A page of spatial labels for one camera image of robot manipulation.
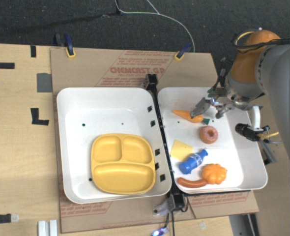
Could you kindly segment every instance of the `toy pumpkin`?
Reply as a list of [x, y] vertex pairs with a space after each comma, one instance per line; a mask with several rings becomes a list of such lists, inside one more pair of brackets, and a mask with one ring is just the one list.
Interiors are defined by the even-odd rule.
[[221, 184], [227, 176], [227, 169], [220, 164], [208, 164], [203, 168], [202, 177], [209, 184]]

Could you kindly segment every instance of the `pink donut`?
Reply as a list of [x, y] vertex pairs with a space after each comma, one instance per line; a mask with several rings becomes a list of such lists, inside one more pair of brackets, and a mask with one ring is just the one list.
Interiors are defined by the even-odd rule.
[[200, 139], [206, 144], [212, 144], [218, 139], [218, 132], [212, 126], [205, 126], [200, 130]]

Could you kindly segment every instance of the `yellow divided plate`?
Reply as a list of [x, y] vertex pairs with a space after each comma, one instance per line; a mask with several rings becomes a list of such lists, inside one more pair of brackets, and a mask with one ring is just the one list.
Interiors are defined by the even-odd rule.
[[96, 187], [104, 192], [146, 192], [156, 179], [151, 146], [140, 136], [101, 135], [91, 147], [91, 173]]

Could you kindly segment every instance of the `blue clamp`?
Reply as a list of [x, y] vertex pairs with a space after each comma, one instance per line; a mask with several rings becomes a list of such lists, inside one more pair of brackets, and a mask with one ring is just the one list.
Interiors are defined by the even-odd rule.
[[182, 47], [182, 49], [179, 52], [177, 52], [174, 55], [174, 59], [176, 61], [182, 60], [182, 58], [184, 57], [184, 53], [187, 52], [187, 51], [190, 51], [191, 47], [192, 47], [192, 43], [187, 43], [185, 46]]
[[66, 54], [70, 59], [72, 59], [76, 56], [76, 53], [75, 53], [75, 50], [73, 48], [71, 37], [65, 33], [64, 38], [65, 38], [65, 43], [66, 43], [66, 48], [65, 48]]

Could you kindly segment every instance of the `blue bottle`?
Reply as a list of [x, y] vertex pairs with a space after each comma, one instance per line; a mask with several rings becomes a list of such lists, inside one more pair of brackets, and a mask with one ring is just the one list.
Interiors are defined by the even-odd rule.
[[180, 163], [179, 168], [183, 174], [190, 174], [191, 171], [203, 163], [203, 159], [208, 153], [205, 149], [192, 154], [185, 162]]

